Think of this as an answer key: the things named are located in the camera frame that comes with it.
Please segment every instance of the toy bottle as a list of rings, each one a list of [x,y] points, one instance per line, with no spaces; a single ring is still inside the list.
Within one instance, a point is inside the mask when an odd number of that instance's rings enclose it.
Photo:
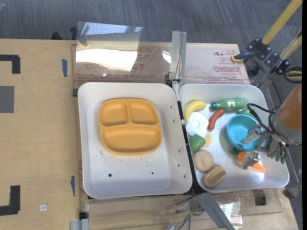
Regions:
[[[245,107],[246,103],[243,98],[224,99],[221,102],[212,102],[212,110],[224,109],[225,111],[240,110]]]

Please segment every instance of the toy banana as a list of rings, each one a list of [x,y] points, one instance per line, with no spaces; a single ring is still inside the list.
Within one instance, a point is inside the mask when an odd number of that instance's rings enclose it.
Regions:
[[[187,123],[190,115],[198,110],[204,109],[207,106],[207,104],[203,101],[193,101],[188,104],[186,109],[184,109],[183,116],[184,116],[184,121]]]

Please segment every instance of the white plastic tub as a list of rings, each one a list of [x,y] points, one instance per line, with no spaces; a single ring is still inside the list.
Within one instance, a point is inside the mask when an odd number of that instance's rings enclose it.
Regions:
[[[192,101],[203,100],[207,103],[206,108],[200,111],[207,119],[213,114],[209,109],[211,102],[219,102],[223,99],[242,97],[246,103],[254,103],[267,109],[263,93],[252,85],[236,84],[186,84],[179,90],[182,110]],[[262,122],[268,125],[268,113],[253,107],[258,113]],[[251,169],[239,168],[236,155],[231,154],[232,148],[226,140],[226,125],[235,112],[226,112],[217,119],[215,128],[209,132],[212,136],[212,143],[202,148],[210,152],[214,158],[214,166],[221,165],[227,172],[226,178],[215,188],[208,188],[203,182],[203,172],[196,171],[199,185],[209,192],[232,192],[238,190],[279,188],[289,182],[289,171],[286,164],[270,159],[263,152],[260,152],[260,163],[266,168],[266,172],[257,172]]]
[[[140,98],[157,110],[163,133],[154,152],[118,155],[99,136],[101,105],[115,98]],[[85,83],[78,90],[83,185],[95,199],[182,194],[192,186],[174,91],[159,83]]]

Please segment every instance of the orange plate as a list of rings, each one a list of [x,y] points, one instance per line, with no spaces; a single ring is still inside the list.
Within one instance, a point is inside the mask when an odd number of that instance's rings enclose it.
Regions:
[[[103,103],[99,110],[99,131],[104,147],[115,154],[153,152],[162,142],[158,113],[142,99],[119,98]]]

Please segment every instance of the yellow pole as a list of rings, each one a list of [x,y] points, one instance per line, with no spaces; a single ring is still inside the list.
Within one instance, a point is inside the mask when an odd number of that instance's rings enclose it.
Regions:
[[[290,19],[290,17],[294,14],[294,12],[298,9],[298,7],[303,3],[303,0],[292,0],[289,5],[285,8],[283,13],[276,20],[274,25],[270,28],[270,30],[266,33],[266,35],[262,38],[262,43],[265,45],[269,45],[272,39],[276,36],[276,34],[280,31],[280,29],[286,24],[286,22]]]
[[[281,59],[288,59],[290,55],[302,44],[303,35],[300,35],[298,38],[294,38],[286,48],[280,53]]]

